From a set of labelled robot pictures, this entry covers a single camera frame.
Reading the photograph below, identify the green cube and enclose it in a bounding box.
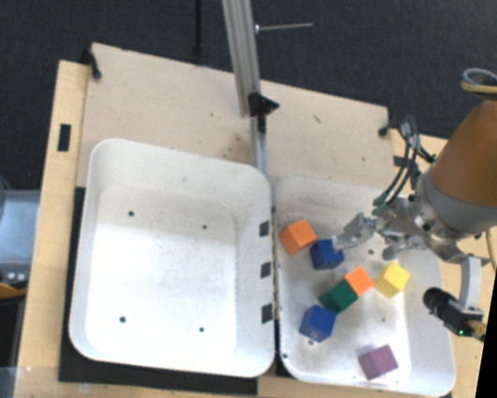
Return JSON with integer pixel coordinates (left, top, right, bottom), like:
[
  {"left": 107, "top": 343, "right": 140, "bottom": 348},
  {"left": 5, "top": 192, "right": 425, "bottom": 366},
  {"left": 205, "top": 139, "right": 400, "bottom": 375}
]
[{"left": 317, "top": 275, "right": 362, "bottom": 318}]

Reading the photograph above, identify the thin black and white rod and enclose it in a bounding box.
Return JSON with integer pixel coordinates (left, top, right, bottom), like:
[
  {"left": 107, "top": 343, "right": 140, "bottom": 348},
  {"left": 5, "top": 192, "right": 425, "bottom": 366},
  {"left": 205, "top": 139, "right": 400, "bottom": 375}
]
[{"left": 244, "top": 202, "right": 314, "bottom": 363}]

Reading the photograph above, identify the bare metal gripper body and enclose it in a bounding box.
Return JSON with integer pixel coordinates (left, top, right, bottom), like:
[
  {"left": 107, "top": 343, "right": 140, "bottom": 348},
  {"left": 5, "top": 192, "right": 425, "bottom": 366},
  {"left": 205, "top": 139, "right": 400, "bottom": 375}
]
[{"left": 369, "top": 193, "right": 476, "bottom": 266}]

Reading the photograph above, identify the orange cube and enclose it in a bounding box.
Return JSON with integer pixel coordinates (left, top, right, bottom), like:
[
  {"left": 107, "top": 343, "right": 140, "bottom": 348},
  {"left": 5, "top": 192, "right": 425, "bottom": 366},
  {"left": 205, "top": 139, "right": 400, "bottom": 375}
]
[
  {"left": 276, "top": 215, "right": 322, "bottom": 260},
  {"left": 339, "top": 264, "right": 377, "bottom": 299}
]

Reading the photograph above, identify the blue cube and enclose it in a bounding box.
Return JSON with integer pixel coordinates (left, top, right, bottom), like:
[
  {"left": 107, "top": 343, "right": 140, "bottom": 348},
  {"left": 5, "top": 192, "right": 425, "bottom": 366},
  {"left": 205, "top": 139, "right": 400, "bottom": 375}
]
[
  {"left": 297, "top": 301, "right": 339, "bottom": 345},
  {"left": 306, "top": 235, "right": 349, "bottom": 277}
]

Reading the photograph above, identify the purple cube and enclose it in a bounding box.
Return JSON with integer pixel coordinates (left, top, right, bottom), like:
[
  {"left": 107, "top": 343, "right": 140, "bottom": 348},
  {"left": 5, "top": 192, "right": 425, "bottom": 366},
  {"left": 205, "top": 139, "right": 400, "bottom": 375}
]
[{"left": 354, "top": 339, "right": 403, "bottom": 386}]

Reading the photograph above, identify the black cylinder on white bracket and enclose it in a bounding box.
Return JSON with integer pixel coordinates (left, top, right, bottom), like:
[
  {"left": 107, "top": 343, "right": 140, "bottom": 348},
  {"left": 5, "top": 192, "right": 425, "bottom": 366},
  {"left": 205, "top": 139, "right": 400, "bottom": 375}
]
[{"left": 416, "top": 248, "right": 496, "bottom": 341}]

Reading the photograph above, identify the yellow cube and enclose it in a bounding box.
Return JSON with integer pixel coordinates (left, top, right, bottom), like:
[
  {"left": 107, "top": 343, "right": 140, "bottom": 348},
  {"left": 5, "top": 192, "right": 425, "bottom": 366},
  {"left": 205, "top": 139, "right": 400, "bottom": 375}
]
[{"left": 370, "top": 258, "right": 413, "bottom": 302}]

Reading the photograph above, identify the pale wood board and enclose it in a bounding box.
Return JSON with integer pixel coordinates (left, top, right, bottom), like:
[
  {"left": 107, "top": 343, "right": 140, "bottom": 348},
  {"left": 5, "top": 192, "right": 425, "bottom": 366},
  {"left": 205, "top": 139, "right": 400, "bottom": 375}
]
[{"left": 36, "top": 41, "right": 492, "bottom": 398}]

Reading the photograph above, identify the white plastic tray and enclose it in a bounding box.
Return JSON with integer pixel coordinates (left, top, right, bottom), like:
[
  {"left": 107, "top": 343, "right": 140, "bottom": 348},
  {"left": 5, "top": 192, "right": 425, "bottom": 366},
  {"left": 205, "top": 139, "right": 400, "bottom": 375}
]
[
  {"left": 240, "top": 169, "right": 487, "bottom": 398},
  {"left": 54, "top": 133, "right": 309, "bottom": 392}
]

